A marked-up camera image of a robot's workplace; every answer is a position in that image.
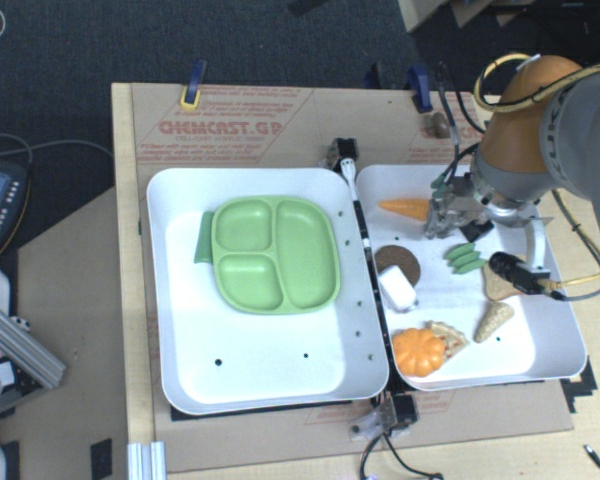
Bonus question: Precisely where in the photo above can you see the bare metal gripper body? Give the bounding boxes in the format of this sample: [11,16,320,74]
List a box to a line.
[429,175,540,242]

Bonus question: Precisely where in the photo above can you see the orange carrot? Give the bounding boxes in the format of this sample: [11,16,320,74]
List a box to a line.
[377,197,432,222]

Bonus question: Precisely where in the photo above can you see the green pea pods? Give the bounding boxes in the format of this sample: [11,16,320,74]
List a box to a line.
[445,241,488,276]

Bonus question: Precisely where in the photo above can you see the round brown biscuit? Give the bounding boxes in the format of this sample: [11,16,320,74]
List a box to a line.
[374,244,423,288]

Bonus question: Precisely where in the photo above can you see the thin black and white rod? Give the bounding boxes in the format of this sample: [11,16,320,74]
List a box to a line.
[340,158,397,395]

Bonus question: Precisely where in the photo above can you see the white plastic tray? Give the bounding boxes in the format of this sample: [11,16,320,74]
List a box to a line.
[354,163,589,392]
[145,167,391,416]

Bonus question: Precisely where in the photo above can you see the white bottle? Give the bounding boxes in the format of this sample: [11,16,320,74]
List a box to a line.
[377,264,419,314]

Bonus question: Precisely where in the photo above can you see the tan bread slice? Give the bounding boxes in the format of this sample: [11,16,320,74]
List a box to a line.
[483,261,527,302]

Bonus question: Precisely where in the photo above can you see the brown rounded lump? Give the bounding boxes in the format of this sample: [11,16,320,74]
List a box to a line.
[420,112,452,141]

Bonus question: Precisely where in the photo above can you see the pale yellow corn cob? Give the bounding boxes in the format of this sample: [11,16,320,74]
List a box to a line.
[474,300,516,345]

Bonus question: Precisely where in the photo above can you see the tan pizza slice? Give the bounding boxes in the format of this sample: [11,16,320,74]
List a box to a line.
[425,319,470,365]

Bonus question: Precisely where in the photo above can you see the orange pumpkin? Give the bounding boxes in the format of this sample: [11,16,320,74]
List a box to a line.
[391,327,447,379]

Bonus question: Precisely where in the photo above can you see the green divided plate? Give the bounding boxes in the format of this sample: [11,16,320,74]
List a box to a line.
[194,195,342,316]

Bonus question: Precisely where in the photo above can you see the brown cardboard board red print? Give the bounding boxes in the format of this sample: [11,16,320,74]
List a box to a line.
[129,83,576,474]

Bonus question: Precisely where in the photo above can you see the black pen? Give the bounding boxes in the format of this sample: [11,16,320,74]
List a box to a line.
[583,443,600,479]

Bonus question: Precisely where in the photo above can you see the black cylinder on white bracket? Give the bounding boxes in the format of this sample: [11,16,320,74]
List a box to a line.
[488,215,554,295]

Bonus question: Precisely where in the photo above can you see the black block with thin wires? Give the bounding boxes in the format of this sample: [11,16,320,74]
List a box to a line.
[374,393,420,432]
[324,137,359,165]

